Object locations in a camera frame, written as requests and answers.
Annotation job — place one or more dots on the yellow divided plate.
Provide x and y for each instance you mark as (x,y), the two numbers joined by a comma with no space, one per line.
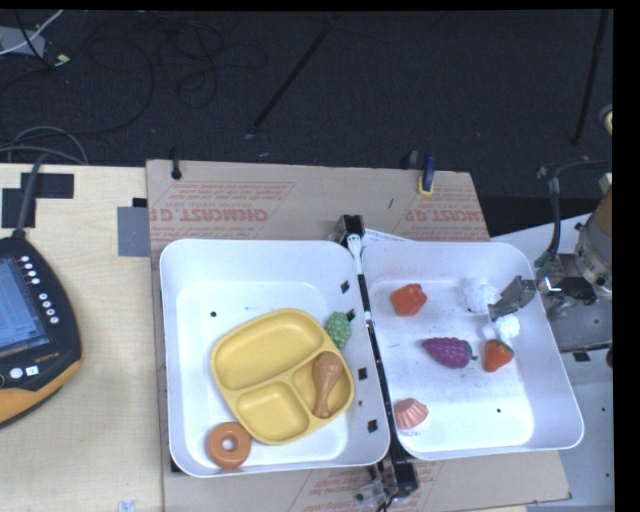
(265,350)

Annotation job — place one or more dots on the brown cardboard board red print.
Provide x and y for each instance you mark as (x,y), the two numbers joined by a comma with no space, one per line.
(310,205)

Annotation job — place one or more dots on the orange doughnut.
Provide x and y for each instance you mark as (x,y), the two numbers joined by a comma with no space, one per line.
(217,447)

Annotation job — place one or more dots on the white plastic tray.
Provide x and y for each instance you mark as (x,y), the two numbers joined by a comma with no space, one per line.
(470,400)
(200,270)

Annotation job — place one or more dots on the brown chicken drumstick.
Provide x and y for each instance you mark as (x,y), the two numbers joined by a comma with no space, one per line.
(327,372)

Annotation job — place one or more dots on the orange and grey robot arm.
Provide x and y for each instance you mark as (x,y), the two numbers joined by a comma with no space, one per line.
(606,215)

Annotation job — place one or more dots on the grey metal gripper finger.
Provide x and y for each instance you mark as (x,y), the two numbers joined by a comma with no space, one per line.
(515,290)
(505,310)

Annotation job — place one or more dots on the white cauliflower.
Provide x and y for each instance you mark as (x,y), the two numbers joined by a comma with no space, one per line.
(477,295)

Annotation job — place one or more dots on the orange strawberry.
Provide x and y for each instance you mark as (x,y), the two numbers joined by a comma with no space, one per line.
(496,356)

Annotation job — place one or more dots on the green grapes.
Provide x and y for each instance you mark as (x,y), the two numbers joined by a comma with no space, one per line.
(338,328)

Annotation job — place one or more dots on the purple grapes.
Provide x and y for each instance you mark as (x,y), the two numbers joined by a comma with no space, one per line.
(447,352)

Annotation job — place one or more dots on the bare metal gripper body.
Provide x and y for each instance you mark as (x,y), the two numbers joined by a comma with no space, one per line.
(568,265)

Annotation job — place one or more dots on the thin black and white rod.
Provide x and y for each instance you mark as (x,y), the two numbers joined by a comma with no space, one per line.
(372,330)

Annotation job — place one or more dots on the pink scallop shell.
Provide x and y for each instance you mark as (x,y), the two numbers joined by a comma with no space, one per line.
(410,412)

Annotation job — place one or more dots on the orange bell pepper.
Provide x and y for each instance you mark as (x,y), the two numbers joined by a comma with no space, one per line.
(407,300)

